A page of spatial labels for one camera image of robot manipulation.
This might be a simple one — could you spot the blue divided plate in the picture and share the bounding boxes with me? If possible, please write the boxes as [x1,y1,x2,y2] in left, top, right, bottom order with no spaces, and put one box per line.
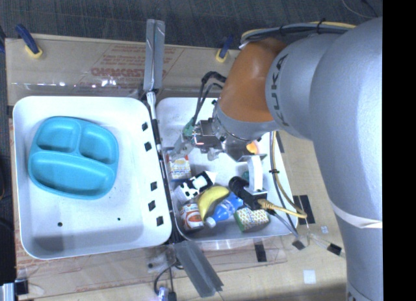
[27,116,120,200]

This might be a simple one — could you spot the red and white can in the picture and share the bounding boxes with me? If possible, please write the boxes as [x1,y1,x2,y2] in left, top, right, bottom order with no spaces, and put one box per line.
[179,202,205,232]

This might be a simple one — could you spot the brown cardboard board red print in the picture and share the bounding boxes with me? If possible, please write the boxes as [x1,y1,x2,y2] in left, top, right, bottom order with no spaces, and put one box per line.
[5,33,346,301]

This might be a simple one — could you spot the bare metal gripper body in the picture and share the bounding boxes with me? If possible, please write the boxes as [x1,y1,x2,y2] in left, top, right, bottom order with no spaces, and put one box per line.
[190,118,235,153]

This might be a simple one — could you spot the black cylinder on white bracket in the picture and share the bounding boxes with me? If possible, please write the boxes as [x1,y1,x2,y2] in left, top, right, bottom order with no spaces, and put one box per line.
[227,153,269,210]

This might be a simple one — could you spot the yellow and white carton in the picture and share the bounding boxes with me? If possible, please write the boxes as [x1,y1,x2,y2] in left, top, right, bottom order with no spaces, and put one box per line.
[166,153,192,181]

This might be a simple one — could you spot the green patterned packet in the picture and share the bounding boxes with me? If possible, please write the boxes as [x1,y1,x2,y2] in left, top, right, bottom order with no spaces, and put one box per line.
[233,207,271,233]

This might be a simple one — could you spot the yellow banana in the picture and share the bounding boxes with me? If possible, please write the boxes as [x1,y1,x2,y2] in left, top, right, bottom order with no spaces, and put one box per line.
[196,185,231,221]

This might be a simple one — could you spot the white plastic tray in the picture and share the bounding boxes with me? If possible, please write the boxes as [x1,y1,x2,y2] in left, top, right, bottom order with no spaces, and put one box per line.
[12,95,173,260]
[155,97,298,242]

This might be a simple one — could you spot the blue plastic bottle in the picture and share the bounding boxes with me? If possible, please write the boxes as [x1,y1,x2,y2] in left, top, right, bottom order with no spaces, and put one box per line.
[204,192,244,229]

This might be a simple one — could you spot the black and white cow carton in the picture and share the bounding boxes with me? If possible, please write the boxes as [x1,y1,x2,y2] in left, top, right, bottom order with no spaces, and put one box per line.
[173,170,217,202]

